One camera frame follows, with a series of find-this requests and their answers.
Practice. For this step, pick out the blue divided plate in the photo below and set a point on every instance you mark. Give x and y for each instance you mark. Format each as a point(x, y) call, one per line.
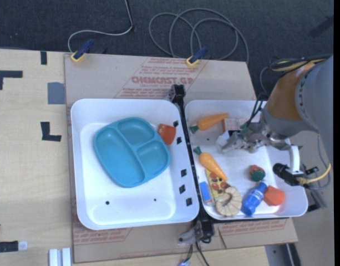
point(125, 154)

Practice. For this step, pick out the red and green strawberry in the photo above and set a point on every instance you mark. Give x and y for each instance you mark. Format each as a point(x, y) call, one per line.
point(257, 173)

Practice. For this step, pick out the red orange cube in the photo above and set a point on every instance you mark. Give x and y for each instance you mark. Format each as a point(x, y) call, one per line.
point(273, 196)

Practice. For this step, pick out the blue and white packet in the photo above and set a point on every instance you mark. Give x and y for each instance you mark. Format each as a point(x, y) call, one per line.
point(205, 193)

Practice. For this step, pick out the brown cardboard board red print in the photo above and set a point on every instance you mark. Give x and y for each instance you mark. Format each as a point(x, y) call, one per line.
point(103, 76)

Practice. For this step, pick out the blue plastic bottle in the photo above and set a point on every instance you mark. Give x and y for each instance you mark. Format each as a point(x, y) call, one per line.
point(253, 199)

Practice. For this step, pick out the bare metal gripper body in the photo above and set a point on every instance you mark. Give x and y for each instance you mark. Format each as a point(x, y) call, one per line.
point(272, 140)

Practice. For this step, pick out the thin black rod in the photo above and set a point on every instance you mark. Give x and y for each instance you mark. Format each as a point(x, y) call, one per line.
point(189, 148)

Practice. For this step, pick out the orange carrot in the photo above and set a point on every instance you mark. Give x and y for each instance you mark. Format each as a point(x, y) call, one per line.
point(211, 120)
point(212, 163)

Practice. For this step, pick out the black cylinder on white bracket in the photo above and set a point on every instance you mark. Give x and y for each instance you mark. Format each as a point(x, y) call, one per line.
point(294, 159)

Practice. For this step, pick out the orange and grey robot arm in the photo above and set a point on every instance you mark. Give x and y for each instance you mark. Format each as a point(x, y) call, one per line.
point(311, 98)

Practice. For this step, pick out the red orange cup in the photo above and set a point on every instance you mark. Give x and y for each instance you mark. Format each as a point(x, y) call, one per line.
point(168, 133)

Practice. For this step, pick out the white plastic tray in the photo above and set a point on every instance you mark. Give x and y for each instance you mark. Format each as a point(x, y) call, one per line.
point(131, 204)
point(241, 162)

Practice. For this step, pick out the yellow pizza slice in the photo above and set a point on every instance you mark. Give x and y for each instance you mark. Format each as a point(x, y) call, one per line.
point(215, 186)

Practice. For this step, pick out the white and red carton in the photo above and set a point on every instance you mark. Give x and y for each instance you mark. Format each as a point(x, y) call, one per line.
point(231, 125)

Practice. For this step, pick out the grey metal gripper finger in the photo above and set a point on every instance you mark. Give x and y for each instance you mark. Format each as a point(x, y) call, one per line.
point(231, 146)
point(239, 135)

